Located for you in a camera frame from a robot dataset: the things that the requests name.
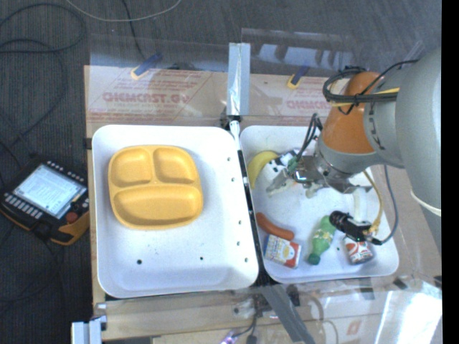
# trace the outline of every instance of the yellow banana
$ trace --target yellow banana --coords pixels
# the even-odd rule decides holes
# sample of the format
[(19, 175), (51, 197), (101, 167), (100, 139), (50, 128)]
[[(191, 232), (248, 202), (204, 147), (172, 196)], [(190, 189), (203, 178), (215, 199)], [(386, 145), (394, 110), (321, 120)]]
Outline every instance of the yellow banana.
[(249, 177), (250, 188), (255, 187), (255, 181), (257, 180), (258, 174), (261, 172), (266, 163), (276, 159), (278, 154), (272, 150), (264, 150), (255, 154), (249, 165), (247, 166), (247, 176)]

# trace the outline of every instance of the yellow plate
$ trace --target yellow plate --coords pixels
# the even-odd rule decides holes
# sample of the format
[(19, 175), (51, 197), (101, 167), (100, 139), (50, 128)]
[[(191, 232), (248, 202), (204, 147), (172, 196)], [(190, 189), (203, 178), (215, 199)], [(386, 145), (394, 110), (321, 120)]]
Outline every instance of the yellow plate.
[(182, 148), (141, 145), (119, 150), (108, 166), (116, 218), (134, 229), (166, 229), (191, 223), (202, 212), (199, 173)]

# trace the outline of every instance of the white tray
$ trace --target white tray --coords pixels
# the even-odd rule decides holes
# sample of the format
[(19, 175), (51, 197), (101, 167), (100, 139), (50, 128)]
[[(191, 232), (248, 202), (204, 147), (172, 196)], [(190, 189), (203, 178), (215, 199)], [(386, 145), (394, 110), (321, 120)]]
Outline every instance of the white tray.
[[(304, 127), (283, 126), (250, 126), (241, 133), (241, 146), (246, 164), (260, 151), (275, 151), (279, 154), (300, 148), (306, 135)], [(369, 185), (363, 174), (351, 180), (353, 184)], [(377, 215), (379, 201), (374, 189), (369, 193), (359, 193), (360, 210), (354, 210), (354, 197), (342, 195), (331, 188), (322, 188), (312, 198), (305, 197), (305, 190), (296, 184), (281, 193), (269, 197), (265, 189), (270, 181), (263, 172), (260, 173), (255, 189), (251, 191), (255, 212), (263, 212), (273, 223), (284, 226), (295, 232), (295, 242), (302, 246), (300, 264), (297, 269), (264, 260), (268, 274), (282, 283), (315, 282), (360, 277), (381, 277), (390, 275), (398, 267), (399, 255), (393, 239), (382, 246), (372, 246), (373, 260), (360, 265), (352, 265), (343, 243), (344, 234), (336, 231), (330, 248), (321, 255), (318, 265), (311, 265), (305, 259), (311, 253), (311, 237), (322, 216), (334, 210), (350, 213), (359, 212), (361, 217), (373, 221)], [(383, 239), (390, 228), (383, 215), (377, 238)], [(262, 245), (266, 233), (258, 229)]]
[[(144, 231), (115, 217), (108, 164), (132, 145), (175, 145), (197, 165), (201, 215), (186, 226)], [(219, 128), (107, 125), (93, 136), (98, 279), (117, 298), (205, 290), (236, 290), (257, 278), (240, 164), (232, 136)]]

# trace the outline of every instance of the green bottle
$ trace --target green bottle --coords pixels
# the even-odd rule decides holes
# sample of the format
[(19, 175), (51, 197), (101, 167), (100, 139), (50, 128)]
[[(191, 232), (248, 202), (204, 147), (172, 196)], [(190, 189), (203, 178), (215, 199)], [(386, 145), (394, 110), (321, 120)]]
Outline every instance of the green bottle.
[(325, 215), (312, 238), (313, 251), (308, 257), (310, 264), (317, 265), (321, 261), (321, 254), (330, 247), (335, 231), (336, 228), (330, 223), (328, 215)]

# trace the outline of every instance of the sausage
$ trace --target sausage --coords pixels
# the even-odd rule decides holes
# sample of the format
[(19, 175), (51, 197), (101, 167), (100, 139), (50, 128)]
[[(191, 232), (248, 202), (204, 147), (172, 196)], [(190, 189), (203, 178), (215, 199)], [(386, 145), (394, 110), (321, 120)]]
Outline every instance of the sausage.
[(277, 236), (283, 239), (287, 239), (288, 241), (291, 241), (292, 239), (295, 238), (295, 234), (292, 231), (276, 226), (263, 213), (258, 212), (256, 213), (255, 216), (257, 219), (257, 225), (263, 231), (269, 234), (273, 234), (274, 236)]

